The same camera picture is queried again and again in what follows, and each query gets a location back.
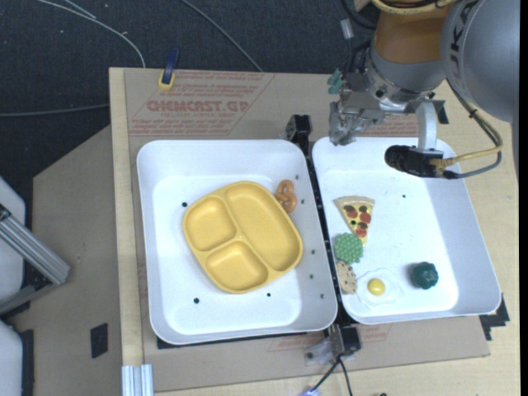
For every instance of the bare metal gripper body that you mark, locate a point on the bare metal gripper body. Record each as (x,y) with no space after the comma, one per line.
(363,107)

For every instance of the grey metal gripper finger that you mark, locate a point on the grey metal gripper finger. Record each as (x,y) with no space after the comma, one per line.
(336,130)
(351,132)

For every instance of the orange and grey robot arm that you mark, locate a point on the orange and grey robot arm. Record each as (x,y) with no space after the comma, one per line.
(412,27)

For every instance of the toy pizza slice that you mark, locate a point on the toy pizza slice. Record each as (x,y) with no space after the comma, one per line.
(356,215)

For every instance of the brown toy pretzel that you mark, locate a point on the brown toy pretzel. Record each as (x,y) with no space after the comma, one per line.
(285,198)

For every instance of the green bumpy round toy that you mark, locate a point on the green bumpy round toy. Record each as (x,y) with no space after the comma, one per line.
(348,247)

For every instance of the white plastic tray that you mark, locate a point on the white plastic tray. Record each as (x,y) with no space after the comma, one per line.
(173,229)
(420,229)

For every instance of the yellow divided plate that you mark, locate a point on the yellow divided plate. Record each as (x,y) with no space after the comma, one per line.
(247,221)

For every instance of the brown cardboard board, red print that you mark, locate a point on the brown cardboard board, red print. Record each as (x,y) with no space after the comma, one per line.
(206,105)

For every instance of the tan chocolate chip biscuit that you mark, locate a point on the tan chocolate chip biscuit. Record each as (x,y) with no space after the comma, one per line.
(346,278)

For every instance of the white and yellow fried egg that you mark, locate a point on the white and yellow fried egg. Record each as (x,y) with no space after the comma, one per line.
(377,288)

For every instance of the black cylinder on white bracket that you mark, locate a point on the black cylinder on white bracket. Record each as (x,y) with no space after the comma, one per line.
(412,160)

